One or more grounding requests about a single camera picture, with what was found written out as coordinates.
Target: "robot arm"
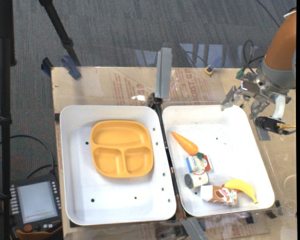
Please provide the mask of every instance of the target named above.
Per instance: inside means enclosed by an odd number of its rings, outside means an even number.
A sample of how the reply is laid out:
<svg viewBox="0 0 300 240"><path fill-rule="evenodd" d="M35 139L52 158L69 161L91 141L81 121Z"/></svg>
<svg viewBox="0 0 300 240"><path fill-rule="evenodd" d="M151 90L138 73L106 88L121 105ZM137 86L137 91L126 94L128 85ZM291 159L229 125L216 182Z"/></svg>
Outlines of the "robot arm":
<svg viewBox="0 0 300 240"><path fill-rule="evenodd" d="M248 72L237 77L241 85L238 88L233 86L226 95L221 103L222 111L243 96L246 101L254 99L250 119L256 119L268 105L275 104L274 113L268 119L284 123L281 119L285 104L291 100L287 94L296 88L297 9L294 8L284 17L285 21L276 32L256 73Z"/></svg>

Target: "white tray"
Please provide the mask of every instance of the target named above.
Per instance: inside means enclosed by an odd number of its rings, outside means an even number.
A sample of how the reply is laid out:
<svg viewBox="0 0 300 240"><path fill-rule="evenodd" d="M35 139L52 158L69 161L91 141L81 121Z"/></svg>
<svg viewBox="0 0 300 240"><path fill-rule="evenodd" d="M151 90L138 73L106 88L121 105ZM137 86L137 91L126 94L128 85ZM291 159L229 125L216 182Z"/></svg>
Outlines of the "white tray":
<svg viewBox="0 0 300 240"><path fill-rule="evenodd" d="M96 170L90 133L103 120L134 120L147 128L154 156L149 173L133 178L109 178ZM177 205L170 168L159 118L153 109L70 105L60 114L60 129L65 209L71 221L82 226L163 221L175 214Z"/></svg>
<svg viewBox="0 0 300 240"><path fill-rule="evenodd" d="M254 138L246 113L238 106L221 111L220 105L168 106L162 112L165 134L175 171L183 208L192 216L203 217L271 207L275 194ZM231 207L201 199L200 186L190 189L184 181L189 173L189 154L172 135L176 131L208 154L213 170L208 171L209 185L221 186L231 179L252 185L257 204L244 193L237 194Z"/></svg>

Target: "screen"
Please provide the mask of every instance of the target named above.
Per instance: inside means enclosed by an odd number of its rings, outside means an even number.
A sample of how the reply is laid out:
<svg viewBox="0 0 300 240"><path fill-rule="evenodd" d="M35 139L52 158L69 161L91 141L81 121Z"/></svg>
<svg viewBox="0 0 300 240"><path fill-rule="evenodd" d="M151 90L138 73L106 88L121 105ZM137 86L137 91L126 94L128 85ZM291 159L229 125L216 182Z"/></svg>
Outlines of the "screen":
<svg viewBox="0 0 300 240"><path fill-rule="evenodd" d="M17 188L24 224L58 215L50 184L44 181Z"/></svg>

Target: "table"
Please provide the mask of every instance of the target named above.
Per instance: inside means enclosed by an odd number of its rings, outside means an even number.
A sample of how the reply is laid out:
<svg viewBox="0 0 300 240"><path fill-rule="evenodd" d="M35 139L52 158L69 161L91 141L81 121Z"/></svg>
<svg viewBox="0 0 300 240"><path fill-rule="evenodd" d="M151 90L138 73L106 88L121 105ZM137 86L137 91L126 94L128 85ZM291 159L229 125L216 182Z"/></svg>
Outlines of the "table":
<svg viewBox="0 0 300 240"><path fill-rule="evenodd" d="M176 232L185 231L180 221L160 221L150 223L129 223L98 226L71 226L64 204L64 174L62 167L62 146L58 115L68 105L130 105L144 106L147 98L156 88L156 68L154 67L78 67L82 74L74 80L64 67L51 69L51 83L54 111L56 115L55 133L58 157L58 175L62 204L62 224L64 239L177 239ZM168 105L220 104L233 85L238 87L238 68L215 68L211 76L204 74L204 68L172 68L169 99L163 99L163 107ZM286 105L284 120L296 124L296 90L288 95L292 100ZM243 107L250 113L250 102ZM262 113L271 116L274 106ZM278 135L263 132L250 126L260 150L275 193L275 204L271 209L247 214L225 214L197 218L205 227L207 239L297 239L297 167L296 133ZM182 218L180 204L176 218Z"/></svg>

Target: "brown and white carton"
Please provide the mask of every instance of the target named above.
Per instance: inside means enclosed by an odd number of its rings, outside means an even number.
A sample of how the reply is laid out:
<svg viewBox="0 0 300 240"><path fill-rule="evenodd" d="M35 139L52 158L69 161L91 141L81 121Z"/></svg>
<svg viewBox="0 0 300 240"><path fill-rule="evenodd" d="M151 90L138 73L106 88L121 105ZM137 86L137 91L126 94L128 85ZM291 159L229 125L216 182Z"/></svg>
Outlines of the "brown and white carton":
<svg viewBox="0 0 300 240"><path fill-rule="evenodd" d="M237 203L237 191L226 187L215 185L202 185L200 197L210 203L233 206Z"/></svg>

